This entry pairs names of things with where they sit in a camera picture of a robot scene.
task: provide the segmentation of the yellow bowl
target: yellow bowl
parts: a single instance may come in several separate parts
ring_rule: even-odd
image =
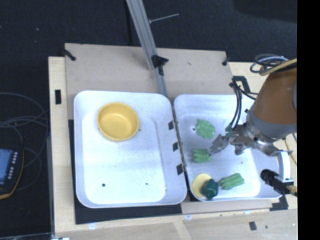
[[[139,117],[127,104],[112,102],[99,109],[97,124],[107,139],[120,142],[130,139],[137,133]]]

